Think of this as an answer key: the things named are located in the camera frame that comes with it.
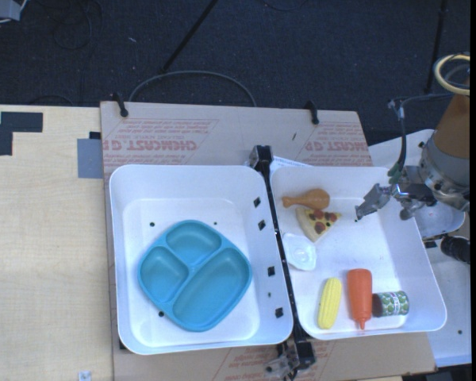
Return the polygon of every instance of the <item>green and silver can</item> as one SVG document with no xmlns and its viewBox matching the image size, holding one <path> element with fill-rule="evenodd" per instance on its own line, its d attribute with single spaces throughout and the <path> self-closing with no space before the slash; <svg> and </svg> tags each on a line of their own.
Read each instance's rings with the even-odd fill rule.
<svg viewBox="0 0 476 381">
<path fill-rule="evenodd" d="M 372 314 L 377 317 L 396 316 L 409 312 L 409 298 L 404 291 L 372 294 Z"/>
</svg>

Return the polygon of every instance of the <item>corn cob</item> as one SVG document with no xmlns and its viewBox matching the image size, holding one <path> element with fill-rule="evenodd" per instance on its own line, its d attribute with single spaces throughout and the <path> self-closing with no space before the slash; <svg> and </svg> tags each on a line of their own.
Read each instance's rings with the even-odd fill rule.
<svg viewBox="0 0 476 381">
<path fill-rule="evenodd" d="M 324 285 L 317 315 L 317 324 L 322 329 L 331 329 L 339 311 L 342 283 L 338 278 L 328 278 Z"/>
</svg>

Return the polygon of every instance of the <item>blue divided plate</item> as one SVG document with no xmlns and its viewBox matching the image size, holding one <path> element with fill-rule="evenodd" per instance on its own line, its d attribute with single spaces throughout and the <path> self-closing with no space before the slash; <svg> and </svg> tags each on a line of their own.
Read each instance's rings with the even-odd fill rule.
<svg viewBox="0 0 476 381">
<path fill-rule="evenodd" d="M 203 332 L 224 319 L 252 280 L 247 257 L 212 227 L 181 221 L 141 257 L 141 289 L 171 320 Z"/>
</svg>

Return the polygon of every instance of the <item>pizza slice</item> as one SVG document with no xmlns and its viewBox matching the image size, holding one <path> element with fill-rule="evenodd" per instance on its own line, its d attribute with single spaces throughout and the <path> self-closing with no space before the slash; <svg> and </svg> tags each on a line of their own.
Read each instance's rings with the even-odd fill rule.
<svg viewBox="0 0 476 381">
<path fill-rule="evenodd" d="M 337 212 L 324 212 L 321 209 L 296 208 L 296 218 L 300 223 L 303 233 L 315 243 L 323 234 L 327 233 L 342 214 Z"/>
</svg>

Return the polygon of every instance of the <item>ketchup bottle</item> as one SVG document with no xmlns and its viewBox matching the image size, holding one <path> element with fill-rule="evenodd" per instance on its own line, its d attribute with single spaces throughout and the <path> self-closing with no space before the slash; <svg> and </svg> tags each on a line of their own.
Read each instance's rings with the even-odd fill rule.
<svg viewBox="0 0 476 381">
<path fill-rule="evenodd" d="M 352 318 L 361 330 L 372 316 L 372 273 L 365 268 L 347 272 L 347 290 L 351 303 Z"/>
</svg>

